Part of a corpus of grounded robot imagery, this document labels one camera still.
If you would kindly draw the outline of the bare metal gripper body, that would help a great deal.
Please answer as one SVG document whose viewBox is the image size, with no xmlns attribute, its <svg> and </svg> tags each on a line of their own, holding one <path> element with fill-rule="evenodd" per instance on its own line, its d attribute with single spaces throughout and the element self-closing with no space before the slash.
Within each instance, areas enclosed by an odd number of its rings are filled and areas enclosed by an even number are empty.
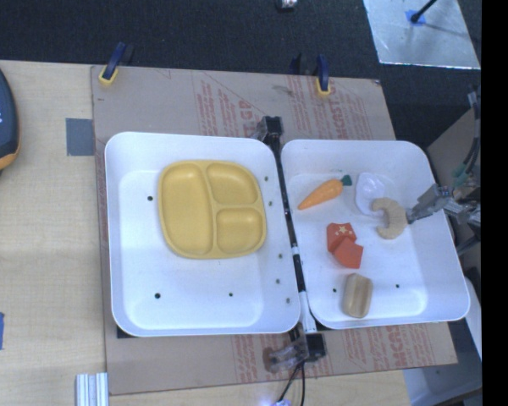
<svg viewBox="0 0 508 406">
<path fill-rule="evenodd" d="M 444 212 L 454 217 L 459 224 L 481 227 L 481 188 L 461 186 L 451 191 Z"/>
</svg>

